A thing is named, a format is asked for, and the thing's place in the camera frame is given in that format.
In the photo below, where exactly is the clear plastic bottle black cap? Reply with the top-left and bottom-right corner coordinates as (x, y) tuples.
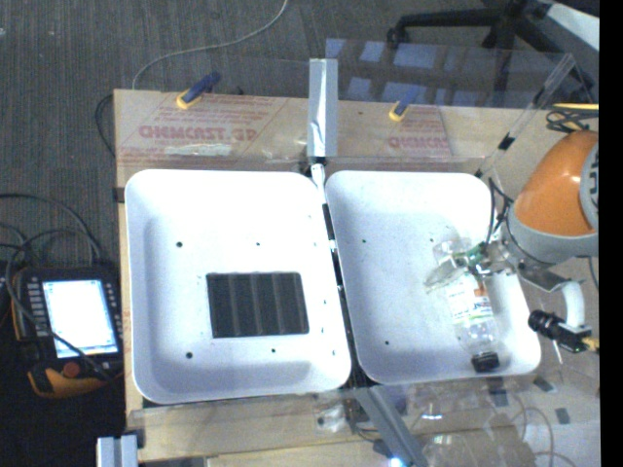
(424, 237), (503, 375)

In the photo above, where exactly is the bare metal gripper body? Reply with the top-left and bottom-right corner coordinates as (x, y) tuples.
(479, 238), (531, 278)

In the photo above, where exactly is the black cylinder on white bracket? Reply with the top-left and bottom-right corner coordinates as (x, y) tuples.
(528, 279), (594, 355)

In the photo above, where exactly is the white plastic tray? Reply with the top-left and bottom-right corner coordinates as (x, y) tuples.
(323, 169), (542, 387)
(124, 167), (352, 406)

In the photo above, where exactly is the brown cardboard board red print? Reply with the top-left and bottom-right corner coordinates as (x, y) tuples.
(112, 89), (600, 464)

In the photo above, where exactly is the black ribbed rectangular pad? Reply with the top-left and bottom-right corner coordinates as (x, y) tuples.
(205, 271), (311, 340)

